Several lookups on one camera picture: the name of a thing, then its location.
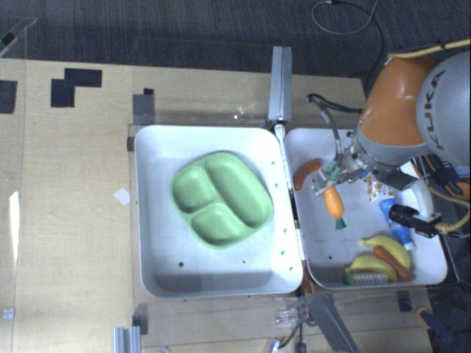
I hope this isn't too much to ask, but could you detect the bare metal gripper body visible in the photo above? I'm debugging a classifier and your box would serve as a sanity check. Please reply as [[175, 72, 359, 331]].
[[311, 151, 372, 188]]

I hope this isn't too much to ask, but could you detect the orange carrot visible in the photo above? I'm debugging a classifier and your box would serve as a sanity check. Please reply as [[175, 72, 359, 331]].
[[322, 185, 348, 231]]

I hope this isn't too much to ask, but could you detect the red-brown sausage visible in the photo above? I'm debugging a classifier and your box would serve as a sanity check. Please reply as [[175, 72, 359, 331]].
[[292, 159, 322, 192], [372, 245, 414, 282]]

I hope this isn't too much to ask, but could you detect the white and orange patterned packet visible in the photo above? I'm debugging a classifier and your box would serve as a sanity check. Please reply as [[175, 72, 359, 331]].
[[363, 174, 392, 203]]

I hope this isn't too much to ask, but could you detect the white plastic tray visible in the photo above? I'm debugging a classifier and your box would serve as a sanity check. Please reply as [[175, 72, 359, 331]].
[[134, 124, 305, 300], [285, 127, 449, 290]]

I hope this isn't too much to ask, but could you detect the blue and white bottle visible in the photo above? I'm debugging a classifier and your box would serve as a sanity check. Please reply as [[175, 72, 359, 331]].
[[380, 198, 417, 252]]

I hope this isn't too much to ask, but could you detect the yellow banana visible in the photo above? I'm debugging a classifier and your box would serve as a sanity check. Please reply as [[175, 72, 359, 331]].
[[344, 254, 399, 283], [360, 234, 412, 271]]

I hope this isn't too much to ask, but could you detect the green divided plate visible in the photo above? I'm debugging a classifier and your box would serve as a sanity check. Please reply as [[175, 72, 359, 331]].
[[170, 150, 275, 250]]

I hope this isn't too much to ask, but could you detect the green and grey ribbed toy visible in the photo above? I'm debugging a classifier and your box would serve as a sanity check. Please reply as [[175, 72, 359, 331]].
[[343, 271, 390, 287]]

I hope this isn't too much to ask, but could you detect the black cylinder on white bracket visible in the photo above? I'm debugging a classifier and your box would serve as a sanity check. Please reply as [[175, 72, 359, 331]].
[[388, 162, 443, 240]]

